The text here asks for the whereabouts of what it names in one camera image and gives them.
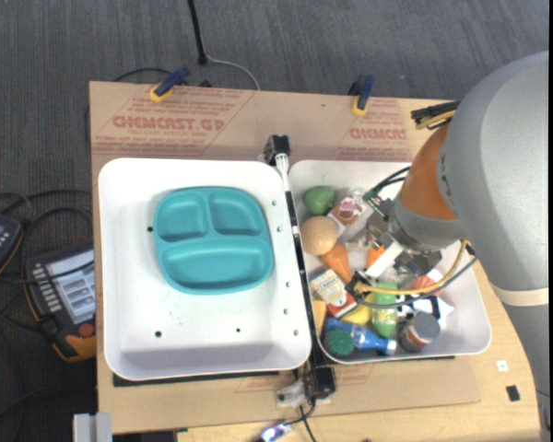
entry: sticker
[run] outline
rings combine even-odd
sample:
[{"label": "sticker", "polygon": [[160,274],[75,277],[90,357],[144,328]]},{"label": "sticker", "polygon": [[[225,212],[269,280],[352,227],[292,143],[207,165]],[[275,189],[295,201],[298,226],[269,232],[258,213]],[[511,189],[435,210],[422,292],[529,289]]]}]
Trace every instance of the sticker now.
[{"label": "sticker", "polygon": [[347,129],[332,159],[410,162],[406,128],[397,101],[370,99],[366,114],[357,117]]},{"label": "sticker", "polygon": [[506,362],[505,360],[496,360],[496,367],[498,368],[499,372],[507,372],[508,362]]},{"label": "sticker", "polygon": [[336,384],[346,385],[364,385],[371,374],[372,364],[337,366],[335,369]]},{"label": "sticker", "polygon": [[238,385],[238,388],[236,389],[236,393],[274,391],[291,385],[294,382],[295,377],[292,373],[243,378],[240,385]]},{"label": "sticker", "polygon": [[252,98],[253,91],[175,87],[161,103],[149,86],[137,92],[92,136],[92,152],[201,157]]}]

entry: label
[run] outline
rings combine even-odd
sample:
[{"label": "label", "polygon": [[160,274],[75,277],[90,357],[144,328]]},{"label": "label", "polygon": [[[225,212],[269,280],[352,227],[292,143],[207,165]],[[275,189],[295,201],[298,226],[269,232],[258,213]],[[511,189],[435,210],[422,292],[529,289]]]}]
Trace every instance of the label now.
[{"label": "label", "polygon": [[92,152],[144,157],[201,157],[254,92],[175,87],[161,103],[150,86],[137,92],[92,136]]},{"label": "label", "polygon": [[335,369],[336,384],[346,385],[364,385],[369,380],[373,364],[360,365],[340,365]]},{"label": "label", "polygon": [[338,236],[344,230],[359,219],[367,211],[368,206],[362,199],[362,192],[355,190],[347,195],[334,209],[328,213],[328,217],[334,220],[338,228]]},{"label": "label", "polygon": [[250,393],[256,391],[274,391],[285,388],[294,381],[295,377],[292,373],[242,378],[235,392]]},{"label": "label", "polygon": [[406,129],[395,99],[369,99],[367,112],[347,129],[333,160],[409,162]]},{"label": "label", "polygon": [[441,326],[428,313],[418,313],[406,322],[399,334],[399,343],[407,351],[417,352],[431,343],[441,331]]},{"label": "label", "polygon": [[313,278],[310,281],[310,289],[317,299],[325,302],[328,316],[340,318],[357,306],[355,299],[346,290],[344,282],[332,269]]}]

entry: small can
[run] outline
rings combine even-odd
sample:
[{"label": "small can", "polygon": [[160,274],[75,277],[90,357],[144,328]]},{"label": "small can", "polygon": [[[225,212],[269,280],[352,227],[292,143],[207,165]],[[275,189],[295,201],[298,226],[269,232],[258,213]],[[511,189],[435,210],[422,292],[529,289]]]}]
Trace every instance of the small can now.
[{"label": "small can", "polygon": [[419,352],[441,333],[441,325],[430,313],[419,312],[406,322],[398,341],[408,352]]}]

